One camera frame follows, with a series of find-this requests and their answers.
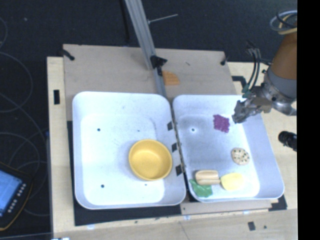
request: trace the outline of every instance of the black clamp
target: black clamp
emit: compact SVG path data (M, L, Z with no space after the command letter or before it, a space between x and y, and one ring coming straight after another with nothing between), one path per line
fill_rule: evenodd
M293 132L282 131L278 136L278 140L286 147L297 151L297 135Z
M157 70L159 76L162 76L162 69L161 67L168 61L165 58L160 58L158 56L152 55L150 57L151 65L154 69Z
M58 56L61 56L61 57L63 57L63 56L68 57L68 58L70 59L70 61L74 61L74 60L75 60L75 57L72 56L72 55L71 55L67 50L65 50L65 49L60 49L60 50L58 50L58 51L57 51L57 54L58 54Z

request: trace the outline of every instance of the black mat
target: black mat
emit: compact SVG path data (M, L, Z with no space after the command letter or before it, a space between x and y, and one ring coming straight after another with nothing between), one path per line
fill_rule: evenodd
M73 124L72 121L67 122L70 167L72 175L72 192L73 192L73 208L74 223L76 226L89 225L103 222L138 220L146 218L159 218L181 215L180 205L161 206L161 207L143 207L143 208L121 208L121 209L101 209L90 210L82 207L74 193L74 163L73 163Z
M33 83L46 81L42 63L26 61L24 65ZM0 231L0 239L29 234L37 234L33 238L35 240L47 239L51 232L47 170L48 107L39 105L40 101L44 104L47 101L47 88L46 85L35 84L32 95L27 98L30 90L30 78L18 63L0 61L1 94L18 105L26 101L22 111L0 99L0 161L34 176L34 187L25 209L7 230Z
M142 0L156 48L225 51L230 61L251 61L246 41L272 59L282 36L269 22L276 12L297 9L298 0ZM138 46L119 0L0 0L9 29L3 50L22 61L43 61L63 44Z

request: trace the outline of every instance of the black cable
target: black cable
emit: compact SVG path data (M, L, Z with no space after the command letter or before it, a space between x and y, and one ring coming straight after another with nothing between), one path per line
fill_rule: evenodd
M283 19L280 17L280 13L281 13L281 12L277 12L276 15L275 15L279 22L281 22L282 24L286 25L287 27L289 27L289 28L291 28L291 29L294 29L294 28L297 27L296 25L293 25L293 24L287 22L287 20L288 20L289 18L296 17L296 16L298 15L298 13L294 13L294 14L289 15L286 20L283 20Z
M34 133L33 135L31 135L31 136L28 137L27 139L30 141L30 139L32 139L33 137L35 137L35 136L37 136L37 135L39 135L39 132ZM28 143L28 142L27 142L27 141L24 141L23 143L21 143L20 146L13 152L13 154L12 154L12 156L11 156L11 159L10 159L8 165L10 165L10 164L12 163L13 159L15 158L15 156L17 155L17 153L19 152L19 150L20 150L26 143Z
M36 176L36 174L37 174L37 172L38 172L38 170L39 170L39 167L40 167L40 154L39 154L39 151L38 151L36 145L33 144L33 143L32 143L30 140L28 140L27 138L25 138L25 137L23 137L23 136L21 136L21 135L19 135L19 134L15 134L15 133L11 133L11 132L0 132L0 135L3 135L3 136L13 136L13 137L16 137L16 138L20 138L20 139L24 140L25 142L27 142L28 144L30 144L30 145L33 147L33 149L35 150L36 156L37 156L37 161L38 161L38 162L37 162L37 167L36 167L35 173L34 173L33 176L32 176L32 178L35 178L35 176Z
M30 99L32 93L33 93L33 89L34 89L34 81L32 79L32 76L30 74L30 71L28 70L28 68L20 61L18 60L17 58L5 53L5 52L1 52L0 51L0 55L3 55L5 57L8 57L14 61L16 61L17 63L19 63L23 69L25 70L25 72L27 73L28 77L29 77L29 80L30 80L30 90L29 90L29 93L27 95L27 97L24 99L24 101L22 103L20 103L19 105L16 105L15 108L12 108L12 109L7 109L7 110L0 110L0 113L9 113L9 112L13 112L13 111L16 111L19 109L19 107L22 107L23 105L25 105L28 100Z
M278 17L285 17L285 16L290 16L290 17L293 17L293 16L296 16L298 15L298 11L297 10L288 10L288 11L284 11L284 12L279 12L277 13L276 16L274 16L270 22L269 22L269 25L270 25L270 28L274 31L287 31L287 30L291 30L292 27L290 26L287 26L287 27L277 27L277 26L274 26L274 22L276 22L278 20Z
M254 79L254 76L256 74L256 70L257 70L257 59L256 59L256 56L255 54L253 53L252 54L252 58L253 58L253 63L254 63L254 66L253 66L253 71L252 71L252 74L251 74L251 77L250 77L250 80L248 82L248 86L250 86L252 80Z
M4 25L4 37L3 40L0 41L0 49L2 48L2 46L5 44L7 37L8 37L8 26L6 24L6 22L0 17L0 22L2 22L2 24Z
M35 164L35 163L38 163L38 164L47 164L46 161L41 161L41 160L39 159L39 160L36 160L36 161L26 162L26 163L20 165L19 167L17 167L16 169L17 169L17 170L20 170L20 169L23 168L23 167L26 167L26 166L28 166L28 165L32 165L32 164ZM47 173L47 172L48 172L48 171L46 170L45 176L42 178L42 183L40 184L40 186L38 187L38 189L29 196L29 200L32 199L32 198L34 198L35 195L37 195L37 194L40 192L40 190L44 187L45 182L46 182L47 177L48 177L48 173Z
M258 53L258 56L257 56L257 58L256 58L256 60L257 60L257 69L256 69L256 74L255 74L255 79L254 79L254 82L253 82L253 84L252 84L252 87L251 87L251 89L250 89L250 91L252 91L252 89L256 86L256 83L257 83L257 80L258 80L258 76L259 76L259 71L260 71L260 51L259 51L259 49L257 49L257 53Z
M5 44L6 40L7 40L7 37L8 37L8 26L6 24L6 22L0 17L0 22L2 22L2 24L4 25L4 37L3 37L3 40L1 41L0 40L0 49L3 47L3 45ZM44 130L41 130L40 127L38 126L38 124L35 122L35 120L22 108L22 106L24 106L28 100L30 99L30 97L32 96L32 93L33 93L33 88L34 88L34 82L33 82L33 78L31 76L31 73L30 71L28 70L28 68L20 61L18 60L17 58L5 53L5 52L0 52L0 55L3 55L9 59L12 59L14 60L15 62L17 62L19 65L22 66L22 68L24 69L24 71L27 73L28 75L28 78L30 80L30 89L29 89L29 92L28 92L28 95L27 97L23 100L23 102L21 102L20 104L17 104L16 102L14 102L12 99L10 99L9 97L7 97L6 95L4 95L3 93L0 92L0 97L4 98L5 100L7 100L9 103L11 103L12 105L14 105L15 108L12 108L12 109L6 109L6 110L0 110L0 113L10 113L10 112L13 112L13 111L16 111L16 110L20 110L23 114L26 115L26 117L32 122L32 124L35 126L35 128L37 129L37 132L34 133L33 135L31 135L29 138L26 138L26 137L23 137L19 134L15 134L15 133L11 133L11 132L0 132L0 135L4 135L4 136L12 136L12 137L16 137L16 138L19 138L19 139L22 139L23 140L23 143L15 150L15 152L13 153L13 155L11 156L10 158L10 161L9 161L9 165L13 162L15 156L17 155L18 151L25 145L25 144L29 144L31 145L31 147L35 150L35 153L36 153L36 156L37 156L37 159L36 160L33 160L33 161L29 161L29 162L26 162L22 165L20 165L17 170L20 170L21 168L25 167L25 166L28 166L28 165L32 165L32 164L36 164L36 169L35 169L35 172L32 176L33 180L35 179L39 169L40 169L40 164L46 164L47 162L45 161L41 161L41 158L40 158L40 153L39 153L39 150L37 149L37 147L31 142L30 139L32 139L33 137L37 136L40 134L40 137L43 141L43 144L44 146L46 147L46 140L45 140L45 136L43 134L43 131ZM39 192L40 190L44 187L46 181L48 179L48 170L45 171L45 176L42 177L42 181L40 181L40 184L39 184L39 187L37 188L37 190L33 189L32 191L32 194L29 196L28 200L31 200L33 197L35 197ZM32 212L28 209L24 209L24 211L30 215L33 215L33 216L38 216L38 217L47 217L47 216L50 216L50 214L41 214L41 213L36 213L36 212Z
M8 98L7 96L5 96L4 94L2 94L0 92L0 96L5 98L8 102L12 103L13 105L15 105L19 110L21 110L29 119L30 121L33 123L33 125L36 127L36 129L38 130L38 132L40 133L40 136L42 138L42 141L44 143L44 146L46 146L46 139L40 129L40 127L38 126L38 124L35 122L35 120L17 103L15 103L13 100L11 100L10 98Z

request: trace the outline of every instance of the metal rod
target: metal rod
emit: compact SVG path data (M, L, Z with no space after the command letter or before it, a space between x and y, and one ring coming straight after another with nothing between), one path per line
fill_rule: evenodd
M150 70L154 70L151 64L151 57L156 55L156 49L150 33L149 24L141 0L124 0L132 20L135 34L144 55L146 66ZM167 97L163 77L154 70L155 84L158 93Z
M150 25L150 23L152 23L152 22L163 21L163 20L170 19L170 18L177 17L177 16L178 16L178 14L173 14L173 15L169 15L169 16L166 16L166 17L162 17L162 18L156 18L156 19L148 20L148 24Z

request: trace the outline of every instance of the black carpet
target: black carpet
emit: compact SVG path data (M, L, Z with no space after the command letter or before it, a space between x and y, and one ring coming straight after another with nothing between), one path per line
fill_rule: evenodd
M282 37L269 21L298 5L298 0L142 2L149 20L178 14L151 23L156 48L224 51L234 62L251 61L248 40L271 60ZM63 44L137 47L138 42L121 0L0 0L0 19L0 161L35 175L26 209L0 238L46 234L52 230L46 57L57 56Z

